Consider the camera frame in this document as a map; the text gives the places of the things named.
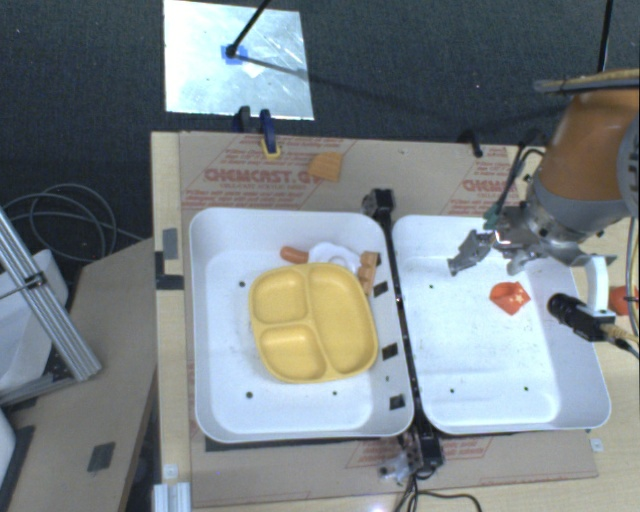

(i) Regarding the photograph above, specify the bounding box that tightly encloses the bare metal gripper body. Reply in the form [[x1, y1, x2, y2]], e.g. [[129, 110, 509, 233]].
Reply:
[[491, 201, 595, 263]]

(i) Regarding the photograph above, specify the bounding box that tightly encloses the red toy pizza slice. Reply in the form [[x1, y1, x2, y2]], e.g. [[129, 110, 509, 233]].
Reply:
[[488, 280, 533, 317]]

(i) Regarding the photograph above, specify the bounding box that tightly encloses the brown cardboard board, red print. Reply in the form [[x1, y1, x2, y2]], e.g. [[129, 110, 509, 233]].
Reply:
[[176, 130, 600, 509]]

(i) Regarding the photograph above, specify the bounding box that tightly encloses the thin black rod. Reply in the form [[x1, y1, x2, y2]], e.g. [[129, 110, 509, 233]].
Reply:
[[377, 210, 427, 442]]

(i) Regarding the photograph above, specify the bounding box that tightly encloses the brown toy biscuit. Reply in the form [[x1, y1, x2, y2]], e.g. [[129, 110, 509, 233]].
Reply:
[[356, 250, 384, 297]]

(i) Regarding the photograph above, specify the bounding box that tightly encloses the red-orange toy piece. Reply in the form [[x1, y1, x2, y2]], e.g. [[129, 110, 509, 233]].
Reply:
[[608, 285, 637, 317]]

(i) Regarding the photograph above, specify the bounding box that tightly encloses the white plastic tray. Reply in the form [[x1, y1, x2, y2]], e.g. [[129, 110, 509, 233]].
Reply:
[[391, 214, 613, 436], [188, 206, 417, 445]]

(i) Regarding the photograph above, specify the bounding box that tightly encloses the yellow divided plate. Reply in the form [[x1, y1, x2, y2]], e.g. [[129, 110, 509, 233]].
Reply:
[[247, 262, 380, 385]]

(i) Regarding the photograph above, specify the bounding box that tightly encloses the orange toy sausage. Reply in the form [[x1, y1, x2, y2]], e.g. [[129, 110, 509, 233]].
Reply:
[[279, 245, 312, 265]]

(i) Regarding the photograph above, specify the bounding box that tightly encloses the black cylinder on white bracket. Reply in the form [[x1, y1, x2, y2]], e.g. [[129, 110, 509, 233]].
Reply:
[[546, 253, 619, 343]]

